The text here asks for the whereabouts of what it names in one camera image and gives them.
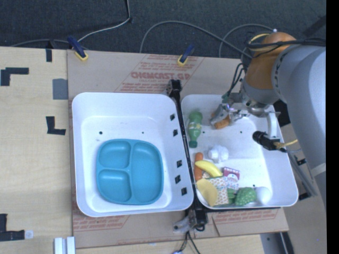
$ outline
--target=blue clamp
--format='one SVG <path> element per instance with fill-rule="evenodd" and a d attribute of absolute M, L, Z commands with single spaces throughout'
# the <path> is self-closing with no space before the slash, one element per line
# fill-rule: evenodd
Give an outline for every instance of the blue clamp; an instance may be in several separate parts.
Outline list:
<path fill-rule="evenodd" d="M 187 62 L 188 56 L 193 54 L 193 52 L 194 52 L 194 45 L 190 44 L 190 46 L 188 46 L 188 48 L 186 49 L 185 53 L 179 56 L 177 60 L 177 64 L 181 67 L 184 66 Z"/>
<path fill-rule="evenodd" d="M 80 60 L 85 61 L 88 58 L 88 54 L 85 53 L 80 43 L 73 36 L 68 36 L 67 41 L 73 47 L 75 55 L 79 57 Z"/>

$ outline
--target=yellow clip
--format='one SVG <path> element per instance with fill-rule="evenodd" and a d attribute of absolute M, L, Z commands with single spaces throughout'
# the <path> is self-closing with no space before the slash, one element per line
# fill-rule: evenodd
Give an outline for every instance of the yellow clip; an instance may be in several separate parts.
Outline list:
<path fill-rule="evenodd" d="M 87 60 L 87 58 L 88 58 L 88 54 L 86 54 L 85 52 L 85 57 L 81 57 L 81 55 L 79 55 L 77 52 L 74 52 L 75 53 L 75 55 L 77 56 L 77 57 L 79 57 L 79 59 L 81 60 L 81 61 L 85 61 L 85 60 Z"/>
<path fill-rule="evenodd" d="M 181 62 L 181 61 L 180 61 L 181 58 L 182 58 L 182 55 L 179 56 L 179 58 L 178 58 L 178 60 L 177 60 L 176 63 L 177 63 L 180 67 L 183 67 L 183 66 L 186 64 L 188 58 L 186 58 L 184 62 Z"/>

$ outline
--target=toy broccoli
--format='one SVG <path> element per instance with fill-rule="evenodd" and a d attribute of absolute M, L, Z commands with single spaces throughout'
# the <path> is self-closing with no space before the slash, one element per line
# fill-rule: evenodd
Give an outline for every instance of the toy broccoli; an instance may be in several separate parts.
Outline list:
<path fill-rule="evenodd" d="M 245 204 L 255 200 L 256 200 L 256 191 L 251 187 L 243 187 L 239 188 L 236 194 L 235 205 L 244 206 Z"/>

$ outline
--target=cardboard box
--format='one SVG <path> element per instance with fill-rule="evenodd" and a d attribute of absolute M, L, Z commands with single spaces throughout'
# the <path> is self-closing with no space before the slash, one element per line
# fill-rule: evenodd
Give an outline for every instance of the cardboard box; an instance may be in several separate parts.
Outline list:
<path fill-rule="evenodd" d="M 237 59 L 189 57 L 185 67 L 177 56 L 140 53 L 87 51 L 81 61 L 73 50 L 67 51 L 70 161 L 73 192 L 73 235 L 76 248 L 114 246 L 146 242 L 182 240 L 173 224 L 185 212 L 89 217 L 81 213 L 75 198 L 73 157 L 72 100 L 82 92 L 164 93 L 168 81 L 182 82 L 181 98 L 190 94 L 224 94 L 232 81 Z M 194 238 L 287 231 L 282 208 L 208 213 L 209 222 Z"/>

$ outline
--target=divided blue plate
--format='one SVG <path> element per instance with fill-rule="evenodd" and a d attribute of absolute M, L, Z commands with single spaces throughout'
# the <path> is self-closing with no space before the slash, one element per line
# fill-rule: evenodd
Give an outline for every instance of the divided blue plate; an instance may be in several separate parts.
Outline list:
<path fill-rule="evenodd" d="M 109 202 L 146 205 L 157 201 L 164 188 L 159 150 L 141 140 L 104 142 L 96 158 L 96 184 Z"/>

